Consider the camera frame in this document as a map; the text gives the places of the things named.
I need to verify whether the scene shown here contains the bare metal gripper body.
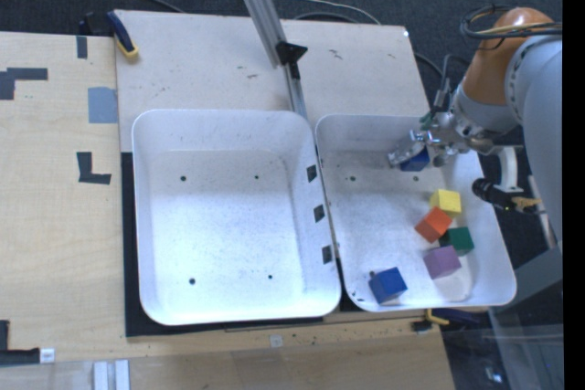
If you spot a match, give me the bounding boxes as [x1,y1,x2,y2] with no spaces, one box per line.
[409,111,498,157]

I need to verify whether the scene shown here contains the dark blue cube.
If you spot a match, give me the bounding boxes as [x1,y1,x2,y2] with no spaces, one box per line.
[399,146,431,173]

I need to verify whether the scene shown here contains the yellow cube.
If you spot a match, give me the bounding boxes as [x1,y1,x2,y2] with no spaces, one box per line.
[428,188,463,218]

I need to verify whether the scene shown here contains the orange cube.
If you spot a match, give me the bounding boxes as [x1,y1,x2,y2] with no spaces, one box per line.
[414,206,453,244]

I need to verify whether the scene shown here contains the white plastic tray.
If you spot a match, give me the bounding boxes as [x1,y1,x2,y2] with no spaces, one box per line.
[314,112,518,314]
[131,108,343,327]

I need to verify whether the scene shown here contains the green cube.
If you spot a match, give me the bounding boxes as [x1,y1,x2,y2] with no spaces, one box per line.
[439,226,475,258]

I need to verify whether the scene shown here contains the purple cube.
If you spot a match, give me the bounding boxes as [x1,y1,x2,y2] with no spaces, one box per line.
[422,245,463,280]

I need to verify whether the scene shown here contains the thin black and white rod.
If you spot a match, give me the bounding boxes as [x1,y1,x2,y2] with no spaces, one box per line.
[286,77,344,273]

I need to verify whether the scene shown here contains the black cylinder on white bracket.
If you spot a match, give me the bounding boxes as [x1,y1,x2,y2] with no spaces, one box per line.
[472,144,527,214]

